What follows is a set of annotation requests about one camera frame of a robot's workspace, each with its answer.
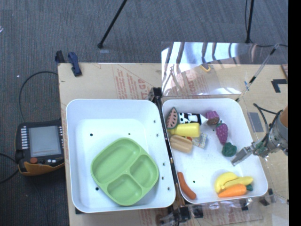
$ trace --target tripod leg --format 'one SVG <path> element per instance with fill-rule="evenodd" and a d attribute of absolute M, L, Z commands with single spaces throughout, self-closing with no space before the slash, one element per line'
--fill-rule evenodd
<path fill-rule="evenodd" d="M 102 39 L 102 40 L 100 41 L 100 43 L 97 45 L 98 48 L 103 48 L 103 42 L 105 41 L 106 37 L 108 36 L 108 34 L 109 34 L 111 28 L 113 27 L 115 21 L 117 20 L 119 14 L 121 13 L 121 11 L 122 11 L 123 7 L 125 6 L 126 2 L 127 2 L 127 0 L 123 0 L 123 2 L 122 2 L 122 4 L 121 4 L 120 8 L 118 9 L 116 15 L 114 16 L 114 18 L 113 18 L 113 20 L 112 20 L 112 22 L 111 22 L 109 28 L 108 28 L 107 31 L 105 32 L 105 34 L 104 34 L 104 36 L 103 36 L 103 39 Z"/>
<path fill-rule="evenodd" d="M 251 32 L 251 23 L 252 23 L 253 7 L 254 7 L 254 0 L 251 0 L 250 16 L 249 16 L 249 25 L 248 25 L 248 31 L 247 31 L 246 43 L 251 42 L 251 40 L 250 40 L 250 32 Z"/>

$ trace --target tripod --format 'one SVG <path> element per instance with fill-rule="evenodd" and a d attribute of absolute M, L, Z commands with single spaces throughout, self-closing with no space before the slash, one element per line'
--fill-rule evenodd
<path fill-rule="evenodd" d="M 105 34 L 104 34 L 102 40 L 101 40 L 100 43 L 97 45 L 98 48 L 103 48 L 103 42 L 104 42 L 105 39 L 107 38 L 107 36 L 108 36 L 108 34 L 109 34 L 111 28 L 113 27 L 115 21 L 117 20 L 119 14 L 121 13 L 121 11 L 122 11 L 123 7 L 125 6 L 126 2 L 127 2 L 127 0 L 123 0 L 121 6 L 119 7 L 119 9 L 118 9 L 116 15 L 115 15 L 114 18 L 113 18 L 113 20 L 112 20 L 110 26 L 108 27 L 107 31 L 105 32 Z"/>

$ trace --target black bracket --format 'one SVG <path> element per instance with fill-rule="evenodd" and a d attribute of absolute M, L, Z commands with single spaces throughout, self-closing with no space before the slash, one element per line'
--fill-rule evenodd
<path fill-rule="evenodd" d="M 68 54 L 68 59 L 69 59 L 69 62 L 73 65 L 73 67 L 71 69 L 72 69 L 74 76 L 82 75 L 81 70 L 79 68 L 79 60 L 78 60 L 77 55 L 74 52 L 70 52 Z"/>
<path fill-rule="evenodd" d="M 273 87 L 274 87 L 274 90 L 276 93 L 280 93 L 280 88 L 279 88 L 279 84 L 287 84 L 287 80 L 286 79 L 278 79 L 278 80 L 273 80 L 271 81 Z"/>
<path fill-rule="evenodd" d="M 65 59 L 64 59 L 64 56 L 63 56 L 63 53 L 62 53 L 61 50 L 59 50 L 59 51 L 56 52 L 55 61 L 56 61 L 57 64 L 59 64 L 59 63 L 66 63 Z"/>

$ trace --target orange carrot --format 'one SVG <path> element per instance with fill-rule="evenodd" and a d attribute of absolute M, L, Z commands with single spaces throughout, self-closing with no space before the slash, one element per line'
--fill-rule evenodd
<path fill-rule="evenodd" d="M 178 178 L 179 183 L 182 191 L 190 198 L 190 199 L 196 199 L 197 195 L 188 187 L 188 185 L 185 182 L 184 175 L 182 172 L 178 172 Z"/>
<path fill-rule="evenodd" d="M 218 194 L 219 198 L 234 197 L 246 194 L 247 189 L 243 184 L 235 184 Z"/>

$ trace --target cable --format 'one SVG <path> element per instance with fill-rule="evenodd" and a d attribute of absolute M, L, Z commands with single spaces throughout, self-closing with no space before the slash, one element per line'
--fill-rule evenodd
<path fill-rule="evenodd" d="M 39 191 L 38 191 L 38 189 L 37 189 L 37 186 L 34 184 L 32 178 L 31 178 L 31 177 L 29 177 L 29 178 L 30 178 L 30 182 L 32 183 L 34 189 L 36 190 L 36 193 L 37 193 L 38 196 L 39 196 L 40 202 L 41 202 L 41 204 L 42 204 L 42 206 L 43 206 L 43 210 L 44 210 L 44 213 L 45 213 L 47 225 L 49 225 L 49 222 L 48 222 L 48 215 L 47 215 L 46 208 L 45 208 L 45 205 L 44 205 L 44 203 L 43 203 L 42 197 L 41 197 L 41 195 L 40 195 L 40 193 L 39 193 Z"/>
<path fill-rule="evenodd" d="M 276 118 L 280 115 L 280 113 L 282 112 L 282 110 L 280 110 L 280 111 L 278 111 L 277 113 L 275 113 L 275 112 L 272 112 L 272 111 L 269 111 L 269 110 L 266 110 L 266 109 L 263 109 L 263 108 L 259 107 L 256 103 L 253 103 L 253 105 L 259 110 L 259 112 L 260 112 L 260 114 L 261 114 L 261 116 L 262 116 L 262 118 L 263 118 L 263 120 L 264 120 L 264 124 L 266 125 L 266 128 L 269 128 L 269 130 L 266 132 L 265 136 L 264 136 L 263 139 L 261 140 L 262 142 L 265 142 L 264 147 L 266 147 L 267 144 L 268 144 L 268 142 L 269 142 L 269 132 L 270 132 L 271 129 L 273 128 L 274 123 L 275 123 L 275 121 L 276 121 Z M 273 122 L 269 125 L 269 127 L 268 127 L 267 120 L 266 120 L 266 118 L 265 118 L 265 116 L 264 116 L 264 114 L 263 114 L 262 111 L 266 111 L 266 112 L 269 112 L 269 113 L 271 113 L 271 114 L 276 115 L 276 116 L 274 117 L 274 119 L 273 119 Z"/>
<path fill-rule="evenodd" d="M 5 156 L 5 157 L 11 159 L 13 162 L 16 162 L 16 161 L 14 160 L 14 158 L 12 158 L 11 156 L 9 156 L 9 155 L 7 155 L 7 154 L 5 154 L 5 153 L 0 153 L 0 155 L 3 155 L 3 156 Z M 19 171 L 19 169 L 17 169 L 14 173 L 12 173 L 12 174 L 11 174 L 10 176 L 8 176 L 7 178 L 1 180 L 1 181 L 0 181 L 0 184 L 1 184 L 1 183 L 4 183 L 4 182 L 6 182 L 6 181 L 8 181 L 9 179 L 11 179 L 15 174 L 17 174 L 18 171 Z M 39 191 L 38 191 L 36 185 L 34 184 L 33 180 L 31 179 L 31 177 L 30 177 L 30 182 L 32 183 L 34 189 L 36 190 L 36 192 L 37 192 L 37 194 L 38 194 L 38 196 L 39 196 L 40 202 L 42 203 L 42 206 L 43 206 L 43 209 L 44 209 L 44 212 L 45 212 L 45 217 L 46 217 L 47 225 L 49 225 L 49 222 L 48 222 L 48 216 L 47 216 L 47 212 L 46 212 L 45 205 L 44 205 L 44 203 L 43 203 L 43 201 L 42 201 L 41 195 L 39 194 Z"/>
<path fill-rule="evenodd" d="M 11 159 L 13 162 L 16 162 L 16 161 L 14 160 L 14 158 L 12 158 L 11 156 L 9 156 L 9 155 L 7 155 L 7 154 L 5 154 L 5 153 L 0 153 L 0 155 L 5 156 L 5 157 Z M 10 180 L 10 179 L 11 179 L 18 171 L 19 171 L 19 169 L 17 169 L 15 172 L 13 172 L 13 173 L 12 173 L 10 176 L 8 176 L 7 178 L 1 180 L 1 181 L 0 181 L 0 184 L 6 182 L 6 181 L 8 181 L 8 180 Z"/>
<path fill-rule="evenodd" d="M 22 121 L 25 122 L 24 120 L 24 117 L 23 117 L 23 113 L 22 113 L 22 110 L 21 110 L 21 93 L 22 93 L 22 90 L 23 90 L 23 87 L 25 86 L 25 84 L 27 83 L 27 81 L 32 78 L 33 76 L 37 75 L 37 74 L 40 74 L 40 73 L 52 73 L 52 74 L 56 74 L 56 72 L 52 72 L 52 71 L 40 71 L 40 72 L 36 72 L 34 74 L 32 74 L 31 76 L 29 76 L 22 84 L 21 86 L 21 89 L 20 89 L 20 92 L 19 92 L 19 111 L 20 111 L 20 114 L 21 114 L 21 117 L 22 117 Z"/>
<path fill-rule="evenodd" d="M 246 29 L 246 32 L 248 33 L 248 28 L 247 28 L 247 22 L 246 22 L 246 8 L 247 8 L 247 4 L 248 4 L 248 0 L 246 0 L 246 6 L 245 6 L 245 29 Z M 259 46 L 259 47 L 272 47 L 272 46 L 274 46 L 274 44 L 271 44 L 271 45 L 259 45 L 259 44 L 257 44 L 257 46 Z M 279 46 L 283 46 L 283 47 L 287 47 L 288 48 L 288 45 L 286 45 L 286 44 L 279 44 Z"/>

